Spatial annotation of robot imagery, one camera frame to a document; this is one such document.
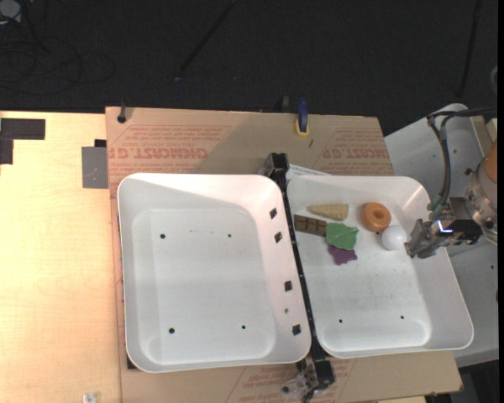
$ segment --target empty white tray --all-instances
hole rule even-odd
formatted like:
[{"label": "empty white tray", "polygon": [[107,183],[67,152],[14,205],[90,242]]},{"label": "empty white tray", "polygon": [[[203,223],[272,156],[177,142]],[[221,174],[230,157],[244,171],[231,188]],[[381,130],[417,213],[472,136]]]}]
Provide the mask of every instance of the empty white tray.
[{"label": "empty white tray", "polygon": [[366,202],[384,204],[391,225],[410,234],[427,220],[429,197],[405,176],[303,175],[291,180],[293,215],[332,222],[307,207],[347,203],[344,223],[357,227],[357,260],[336,265],[325,238],[297,232],[302,267],[321,346],[334,357],[356,358],[467,347],[473,327],[445,248],[429,259],[411,259],[405,249],[388,251],[381,237],[363,228]]},{"label": "empty white tray", "polygon": [[311,337],[281,191],[259,175],[118,188],[125,331],[147,372],[303,359]]}]

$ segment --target donut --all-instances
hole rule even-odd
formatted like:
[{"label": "donut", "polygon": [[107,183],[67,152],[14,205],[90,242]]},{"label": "donut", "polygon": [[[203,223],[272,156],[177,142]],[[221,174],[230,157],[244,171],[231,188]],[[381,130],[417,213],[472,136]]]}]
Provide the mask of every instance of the donut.
[{"label": "donut", "polygon": [[366,230],[382,232],[390,225],[392,215],[385,205],[380,203],[366,203],[360,209],[360,221]]}]

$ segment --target black floor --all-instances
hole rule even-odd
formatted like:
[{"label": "black floor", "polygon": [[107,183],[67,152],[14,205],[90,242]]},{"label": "black floor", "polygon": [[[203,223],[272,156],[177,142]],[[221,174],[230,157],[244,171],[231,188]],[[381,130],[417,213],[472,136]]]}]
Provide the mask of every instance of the black floor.
[{"label": "black floor", "polygon": [[451,102],[497,104],[498,0],[238,0],[180,82],[231,0],[16,1],[20,23],[0,16],[0,109],[269,112],[304,97],[387,135]]}]

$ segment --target blue clamp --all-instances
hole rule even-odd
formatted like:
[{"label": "blue clamp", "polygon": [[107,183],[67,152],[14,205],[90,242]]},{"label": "blue clamp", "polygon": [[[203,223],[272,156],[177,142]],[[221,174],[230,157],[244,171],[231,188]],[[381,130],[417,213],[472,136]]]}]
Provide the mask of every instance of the blue clamp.
[{"label": "blue clamp", "polygon": [[303,98],[297,99],[297,110],[299,117],[295,120],[297,135],[305,137],[310,134],[308,130],[308,105]]}]

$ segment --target white ball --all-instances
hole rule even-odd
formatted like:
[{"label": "white ball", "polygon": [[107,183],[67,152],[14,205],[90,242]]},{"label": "white ball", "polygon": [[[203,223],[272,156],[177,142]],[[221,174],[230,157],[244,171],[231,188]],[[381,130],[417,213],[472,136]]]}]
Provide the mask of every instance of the white ball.
[{"label": "white ball", "polygon": [[408,240],[408,236],[402,226],[391,225],[385,229],[381,236],[381,240],[386,249],[396,251],[404,247],[404,243]]}]

